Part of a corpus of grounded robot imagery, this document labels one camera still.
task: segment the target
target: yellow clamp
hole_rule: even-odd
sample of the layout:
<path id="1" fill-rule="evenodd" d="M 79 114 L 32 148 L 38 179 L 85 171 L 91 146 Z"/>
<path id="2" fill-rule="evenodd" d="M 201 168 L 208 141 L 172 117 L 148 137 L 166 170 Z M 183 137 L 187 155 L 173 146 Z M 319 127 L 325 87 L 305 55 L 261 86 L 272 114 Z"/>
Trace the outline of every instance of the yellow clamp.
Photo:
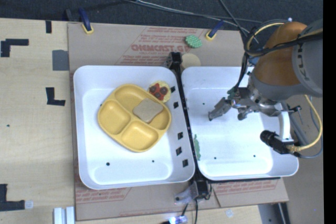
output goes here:
<path id="1" fill-rule="evenodd" d="M 88 31 L 87 29 L 86 29 L 86 27 L 84 26 L 84 24 L 82 24 L 82 28 L 84 29 L 84 32 L 87 34 L 87 35 L 90 35 L 90 34 L 92 34 L 93 33 L 93 31 L 94 31 L 94 29 L 93 29 L 93 27 L 91 26 L 91 30 L 90 31 Z"/>
<path id="2" fill-rule="evenodd" d="M 215 33 L 212 37 L 210 37 L 209 34 L 210 34 L 211 31 L 212 30 L 210 29 L 209 32 L 205 34 L 205 39 L 208 40 L 208 41 L 212 41 L 215 38 L 215 36 L 217 35 L 217 33 Z"/>

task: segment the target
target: blue clamp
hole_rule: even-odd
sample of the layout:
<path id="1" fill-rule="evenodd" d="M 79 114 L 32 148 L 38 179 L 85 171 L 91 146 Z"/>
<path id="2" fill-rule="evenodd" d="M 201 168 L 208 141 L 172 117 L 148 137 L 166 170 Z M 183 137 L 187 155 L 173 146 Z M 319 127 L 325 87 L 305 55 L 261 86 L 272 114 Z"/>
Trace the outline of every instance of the blue clamp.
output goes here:
<path id="1" fill-rule="evenodd" d="M 208 41 L 212 41 L 217 35 L 216 32 L 222 27 L 223 24 L 224 24 L 224 21 L 221 20 L 212 30 L 206 33 L 205 38 Z"/>
<path id="2" fill-rule="evenodd" d="M 92 34 L 92 33 L 93 33 L 93 27 L 92 27 L 91 24 L 90 24 L 89 17 L 88 17 L 88 15 L 86 14 L 85 10 L 84 10 L 83 8 L 79 8 L 79 9 L 78 9 L 78 13 L 79 13 L 80 18 L 81 18 L 81 20 L 82 20 L 82 22 L 83 22 L 82 27 L 83 27 L 83 29 L 84 29 L 84 32 L 85 32 L 86 34 L 88 34 L 88 35 L 89 35 L 89 34 Z"/>

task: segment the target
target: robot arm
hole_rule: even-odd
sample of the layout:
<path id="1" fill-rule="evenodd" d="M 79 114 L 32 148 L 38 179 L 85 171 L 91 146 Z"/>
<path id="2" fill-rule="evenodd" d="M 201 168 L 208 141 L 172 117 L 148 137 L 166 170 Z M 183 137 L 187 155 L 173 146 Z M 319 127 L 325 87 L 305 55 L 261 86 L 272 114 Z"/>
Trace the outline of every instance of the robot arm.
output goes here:
<path id="1" fill-rule="evenodd" d="M 295 111 L 288 111 L 283 106 L 284 100 L 293 95 L 322 96 L 323 20 L 309 26 L 297 22 L 281 23 L 262 50 L 250 50 L 252 39 L 262 29 L 265 26 L 258 28 L 245 44 L 247 54 L 260 56 L 249 74 L 247 87 L 234 87 L 229 91 L 228 99 L 222 98 L 208 113 L 210 121 L 231 108 L 238 110 L 239 120 L 251 112 L 279 116 L 285 111 Z M 264 131 L 260 138 L 280 153 L 288 153 L 282 136 Z"/>

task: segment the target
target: black cable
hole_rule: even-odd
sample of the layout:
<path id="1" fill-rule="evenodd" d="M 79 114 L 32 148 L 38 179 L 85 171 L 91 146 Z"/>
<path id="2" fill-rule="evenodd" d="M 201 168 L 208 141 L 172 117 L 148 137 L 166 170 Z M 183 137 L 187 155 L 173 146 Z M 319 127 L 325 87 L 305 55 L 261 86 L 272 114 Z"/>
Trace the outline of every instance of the black cable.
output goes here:
<path id="1" fill-rule="evenodd" d="M 241 62 L 242 63 L 241 63 L 239 78 L 238 78 L 238 81 L 237 81 L 236 85 L 234 85 L 234 87 L 232 89 L 234 93 L 238 90 L 238 87 L 239 87 L 241 81 L 243 80 L 243 77 L 244 77 L 244 75 L 246 73 L 246 70 L 247 70 L 248 54 L 246 52 L 244 53 Z"/>
<path id="2" fill-rule="evenodd" d="M 146 4 L 146 3 L 139 2 L 139 1 L 132 1 L 132 0 L 119 0 L 119 1 L 126 2 L 126 3 L 129 3 L 129 4 L 138 5 L 138 6 L 142 6 L 142 7 L 157 9 L 157 10 L 161 10 L 161 11 L 164 11 L 164 12 L 176 13 L 176 14 L 180 14 L 180 15 L 189 15 L 189 16 L 201 17 L 201 18 L 212 19 L 212 20 L 231 19 L 231 18 L 223 17 L 223 16 L 216 16 L 216 15 L 213 16 L 213 15 L 185 12 L 183 10 L 170 9 L 170 8 L 165 8 L 163 6 L 160 7 L 159 5 L 149 5 L 149 4 Z M 238 18 L 237 20 L 246 21 L 246 22 L 255 22 L 255 23 L 258 22 L 256 20 L 248 20 L 248 19 L 241 19 L 241 18 Z"/>
<path id="3" fill-rule="evenodd" d="M 198 202 L 197 202 L 197 199 L 195 199 L 195 204 L 196 204 L 196 214 L 195 214 L 195 222 L 194 222 L 194 224 L 197 223 L 197 215 L 198 215 Z"/>
<path id="4" fill-rule="evenodd" d="M 305 37 L 298 37 L 297 39 L 291 40 L 289 42 L 276 44 L 272 48 L 266 48 L 266 49 L 262 49 L 262 50 L 249 50 L 244 46 L 244 50 L 247 53 L 258 53 L 258 54 L 260 54 L 260 56 L 262 56 L 262 55 L 268 54 L 272 51 L 293 47 L 293 46 L 296 46 L 298 44 L 303 44 L 305 42 L 321 39 L 322 37 L 323 37 L 323 32 L 318 33 L 318 34 L 314 34 L 314 35 L 305 36 Z"/>
<path id="5" fill-rule="evenodd" d="M 291 40 L 288 42 L 284 42 L 284 43 L 280 43 L 280 44 L 276 44 L 274 47 L 272 48 L 266 48 L 266 49 L 250 49 L 248 48 L 248 45 L 251 44 L 252 40 L 256 38 L 256 36 L 261 33 L 263 30 L 271 27 L 271 26 L 277 26 L 277 25 L 281 25 L 281 24 L 285 24 L 288 23 L 288 20 L 284 20 L 284 19 L 273 19 L 273 20 L 268 20 L 262 24 L 260 24 L 258 27 L 253 28 L 250 33 L 247 36 L 246 41 L 244 42 L 244 50 L 248 53 L 248 54 L 259 54 L 258 56 L 261 56 L 261 54 L 266 54 L 268 52 L 277 50 L 277 49 L 282 49 L 285 47 L 282 47 L 282 45 L 286 45 L 288 47 L 291 46 L 291 44 L 297 44 L 298 40 L 301 39 L 303 40 L 303 42 L 308 41 L 305 39 L 309 39 L 309 37 L 311 37 L 311 39 L 309 40 L 313 40 L 313 39 L 320 39 L 323 36 L 323 31 L 320 31 L 318 33 L 316 33 L 316 35 L 307 35 L 307 36 L 298 36 L 298 38 L 296 40 Z"/>
<path id="6" fill-rule="evenodd" d="M 189 203 L 187 203 L 186 206 L 184 207 L 181 216 L 184 216 L 184 214 L 185 214 L 185 212 L 187 210 L 188 205 L 189 205 Z"/>
<path id="7" fill-rule="evenodd" d="M 209 190 L 209 194 L 204 198 L 205 200 L 210 200 L 211 198 L 211 194 L 212 194 L 212 185 L 210 184 L 210 190 Z"/>

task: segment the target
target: green object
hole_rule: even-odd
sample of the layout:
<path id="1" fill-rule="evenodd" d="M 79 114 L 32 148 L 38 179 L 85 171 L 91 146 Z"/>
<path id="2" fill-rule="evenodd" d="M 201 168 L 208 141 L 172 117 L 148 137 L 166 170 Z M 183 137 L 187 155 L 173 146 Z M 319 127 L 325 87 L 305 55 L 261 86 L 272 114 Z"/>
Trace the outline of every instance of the green object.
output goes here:
<path id="1" fill-rule="evenodd" d="M 199 142 L 197 140 L 197 134 L 195 134 L 194 146 L 195 146 L 196 158 L 199 161 L 201 159 L 201 154 L 199 153 L 200 152 L 200 148 L 199 148 Z"/>
<path id="2" fill-rule="evenodd" d="M 232 100 L 233 97 L 236 95 L 236 90 L 235 87 L 232 87 L 230 90 L 227 91 L 227 93 L 229 94 L 229 96 L 227 97 L 228 100 Z"/>
<path id="3" fill-rule="evenodd" d="M 185 42 L 191 48 L 198 48 L 198 47 L 200 47 L 202 45 L 201 40 L 198 37 L 194 36 L 194 35 L 186 36 L 185 37 Z"/>

